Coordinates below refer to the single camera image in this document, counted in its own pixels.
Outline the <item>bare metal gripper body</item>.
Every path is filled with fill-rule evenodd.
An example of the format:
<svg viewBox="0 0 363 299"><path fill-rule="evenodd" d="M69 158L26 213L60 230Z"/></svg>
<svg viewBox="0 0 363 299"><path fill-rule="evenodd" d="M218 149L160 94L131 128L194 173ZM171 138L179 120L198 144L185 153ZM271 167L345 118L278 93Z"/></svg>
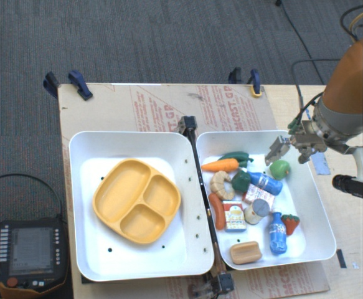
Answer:
<svg viewBox="0 0 363 299"><path fill-rule="evenodd" d="M324 120L294 119L289 124L291 144L301 154L311 154L312 151L324 152L328 148L341 154L350 154L351 148L347 142L359 135L357 130L341 131Z"/></svg>

